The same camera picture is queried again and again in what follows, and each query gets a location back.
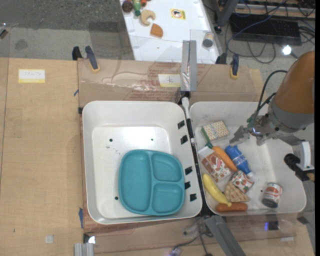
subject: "snack package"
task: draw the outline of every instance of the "snack package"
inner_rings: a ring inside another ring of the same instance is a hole
[[[242,170],[234,172],[230,181],[243,193],[247,193],[255,183],[253,180],[250,180]]]
[[[223,139],[230,134],[223,121],[205,125],[201,128],[201,131],[208,142]]]
[[[231,203],[248,202],[250,198],[237,188],[231,181],[225,186],[224,195]]]
[[[216,183],[233,173],[213,149],[205,146],[198,151],[198,154],[201,163]]]

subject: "sticky note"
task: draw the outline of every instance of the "sticky note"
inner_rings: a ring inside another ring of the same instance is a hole
[[[158,74],[161,87],[180,87],[180,74]]]
[[[179,9],[170,9],[171,11],[171,17],[174,19],[179,19],[179,20],[185,20],[186,19],[186,13],[184,10],[179,10]]]
[[[19,83],[45,83],[46,71],[44,69],[19,69]]]

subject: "blue plastic plate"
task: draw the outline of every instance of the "blue plastic plate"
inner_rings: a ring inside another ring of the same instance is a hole
[[[137,149],[123,156],[118,188],[122,205],[136,214],[171,215],[185,200],[181,163],[171,154],[154,150]]]

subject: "tomato can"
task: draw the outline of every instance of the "tomato can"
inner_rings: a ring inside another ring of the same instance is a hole
[[[207,48],[211,47],[214,44],[214,38],[215,37],[212,32],[205,33],[202,45]]]
[[[270,208],[277,208],[280,196],[282,194],[282,187],[276,183],[268,183],[263,194],[262,203]]]
[[[253,180],[250,180],[242,170],[237,170],[231,176],[230,181],[243,193],[247,193],[255,183]]]

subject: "gray floor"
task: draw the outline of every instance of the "gray floor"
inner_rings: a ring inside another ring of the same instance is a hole
[[[10,31],[9,51],[2,42],[0,56],[9,55],[12,58],[72,60],[73,47],[79,46],[84,54],[85,46],[90,45],[99,58],[131,59],[131,49],[121,47],[117,24],[119,15],[118,0],[1,0],[0,23],[13,26]],[[214,14],[207,9],[207,14],[214,24]],[[308,23],[315,27],[313,20]],[[217,38],[225,51],[225,36],[231,37],[230,28],[222,27],[222,33]],[[292,51],[296,56],[307,51],[315,50],[315,40],[306,42],[302,46],[295,46]],[[255,54],[260,53],[264,44],[250,43]],[[229,49],[243,56],[250,56],[246,42],[232,40]],[[262,80],[275,70],[288,70],[296,60],[292,55],[284,56],[282,47],[275,46],[275,59],[268,64],[259,63],[252,57],[241,57],[240,65],[250,68],[259,68]],[[262,55],[258,58],[262,62],[272,60],[274,50],[268,44]],[[228,53],[227,63],[232,60]],[[266,89],[266,94],[276,92],[283,79],[283,75],[274,76]],[[315,164],[315,126],[310,125],[305,131],[297,133],[301,139],[310,141],[312,150],[312,164]],[[303,183],[307,195],[307,205],[302,213],[308,221],[307,228],[314,251],[315,246],[315,184],[311,181]]]

